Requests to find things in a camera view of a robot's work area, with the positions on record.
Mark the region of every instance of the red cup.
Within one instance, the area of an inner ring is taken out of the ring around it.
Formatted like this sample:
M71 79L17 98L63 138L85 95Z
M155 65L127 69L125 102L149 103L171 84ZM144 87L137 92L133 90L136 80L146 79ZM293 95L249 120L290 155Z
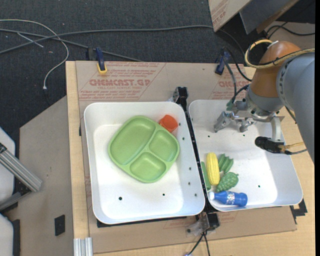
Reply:
M172 133L177 127L178 123L171 115L166 114L159 122L159 124Z

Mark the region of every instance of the black floor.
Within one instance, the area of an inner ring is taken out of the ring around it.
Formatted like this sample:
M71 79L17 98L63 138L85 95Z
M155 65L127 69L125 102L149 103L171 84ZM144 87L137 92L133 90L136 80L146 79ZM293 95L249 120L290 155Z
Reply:
M300 0L278 20L315 24L315 0ZM48 26L57 34L102 29L146 29L179 26L211 26L206 0L2 0L0 19L22 19ZM50 36L46 28L27 22L0 21L0 28ZM87 47L101 47L118 55L145 62L213 63L222 47L228 47L238 63L242 51L263 34L245 33L239 15L214 31L197 27L169 31L100 32L64 36ZM39 37L28 35L30 39ZM47 72L66 57L56 40L43 40L11 49L28 40L17 33L0 32L0 127L9 135L66 95L64 64L47 78ZM86 60L85 47L67 44L69 61ZM127 61L104 55L105 60Z

